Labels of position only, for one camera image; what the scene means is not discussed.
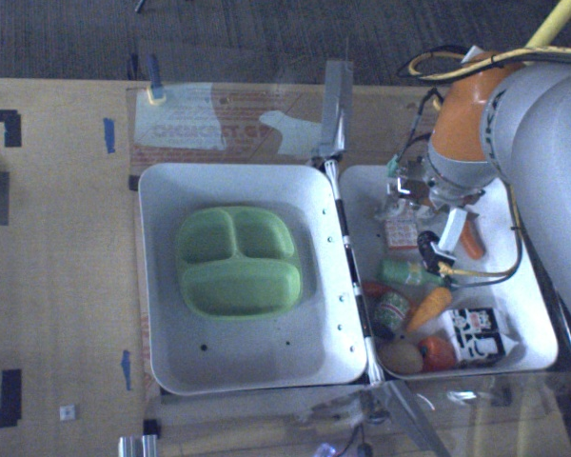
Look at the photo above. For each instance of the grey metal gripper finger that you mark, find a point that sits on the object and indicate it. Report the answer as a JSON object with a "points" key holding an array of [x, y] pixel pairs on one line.
{"points": [[385, 211], [428, 211]]}

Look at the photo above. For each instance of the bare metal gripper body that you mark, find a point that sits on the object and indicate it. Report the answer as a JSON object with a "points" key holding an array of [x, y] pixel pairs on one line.
{"points": [[411, 186]]}

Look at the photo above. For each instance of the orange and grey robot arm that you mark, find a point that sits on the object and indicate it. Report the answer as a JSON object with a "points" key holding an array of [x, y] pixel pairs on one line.
{"points": [[542, 160]]}

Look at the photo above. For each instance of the orange toy sausage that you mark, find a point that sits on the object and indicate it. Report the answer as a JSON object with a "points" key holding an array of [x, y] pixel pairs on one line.
{"points": [[473, 243]]}

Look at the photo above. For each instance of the green bottle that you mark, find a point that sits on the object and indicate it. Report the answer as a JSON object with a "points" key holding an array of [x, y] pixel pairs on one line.
{"points": [[402, 272]]}

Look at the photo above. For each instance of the red toy food piece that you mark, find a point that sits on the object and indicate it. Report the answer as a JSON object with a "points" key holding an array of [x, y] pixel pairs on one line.
{"points": [[373, 288]]}

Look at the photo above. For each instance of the orange toy carrot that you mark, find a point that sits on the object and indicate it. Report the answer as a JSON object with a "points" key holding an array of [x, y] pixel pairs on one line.
{"points": [[430, 305]]}

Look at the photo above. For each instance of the green patterned can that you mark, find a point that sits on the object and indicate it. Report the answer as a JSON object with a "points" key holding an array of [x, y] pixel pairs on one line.
{"points": [[391, 311]]}

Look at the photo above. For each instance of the white plastic tray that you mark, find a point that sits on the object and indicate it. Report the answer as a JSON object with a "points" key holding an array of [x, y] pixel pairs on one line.
{"points": [[518, 312], [247, 350]]}

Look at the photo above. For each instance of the black and white carton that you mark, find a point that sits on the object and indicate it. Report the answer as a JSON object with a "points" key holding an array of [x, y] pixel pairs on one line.
{"points": [[478, 338]]}

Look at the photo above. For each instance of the red toy tomato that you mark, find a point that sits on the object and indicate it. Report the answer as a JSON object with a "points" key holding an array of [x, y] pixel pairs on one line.
{"points": [[439, 354]]}

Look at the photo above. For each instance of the brown toy potato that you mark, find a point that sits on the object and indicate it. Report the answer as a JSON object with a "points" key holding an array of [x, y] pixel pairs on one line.
{"points": [[399, 357]]}

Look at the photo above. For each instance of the brown cardboard board red print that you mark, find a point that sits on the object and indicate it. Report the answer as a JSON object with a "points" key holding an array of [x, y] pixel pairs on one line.
{"points": [[247, 126]]}

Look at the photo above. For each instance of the green divided plate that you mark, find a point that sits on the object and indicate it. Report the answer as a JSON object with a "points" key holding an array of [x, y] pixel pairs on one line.
{"points": [[240, 284]]}

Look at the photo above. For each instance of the yellow tube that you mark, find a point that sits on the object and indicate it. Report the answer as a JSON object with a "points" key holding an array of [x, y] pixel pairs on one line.
{"points": [[554, 12]]}

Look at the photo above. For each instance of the black cylinder on white bracket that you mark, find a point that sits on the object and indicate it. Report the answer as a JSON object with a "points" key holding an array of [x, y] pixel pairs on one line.
{"points": [[429, 250]]}

